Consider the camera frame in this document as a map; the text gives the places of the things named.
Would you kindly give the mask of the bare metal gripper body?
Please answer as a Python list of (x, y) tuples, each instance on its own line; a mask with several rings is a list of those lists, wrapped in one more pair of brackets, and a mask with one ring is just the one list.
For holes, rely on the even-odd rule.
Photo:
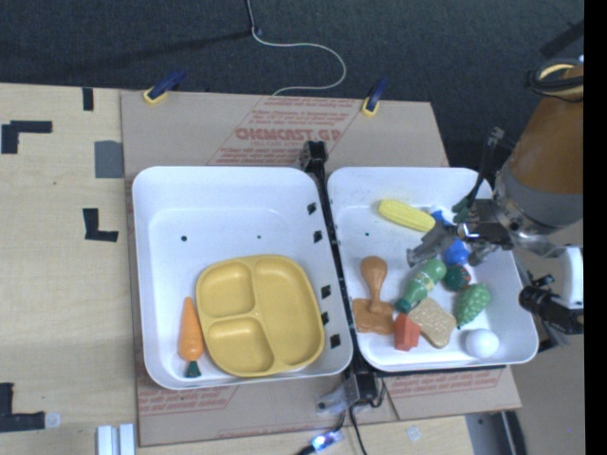
[(532, 219), (509, 198), (464, 198), (454, 206), (454, 222), (459, 238), (468, 244), (492, 243), (504, 251), (518, 247), (540, 257), (559, 257), (565, 251), (549, 239), (555, 227)]

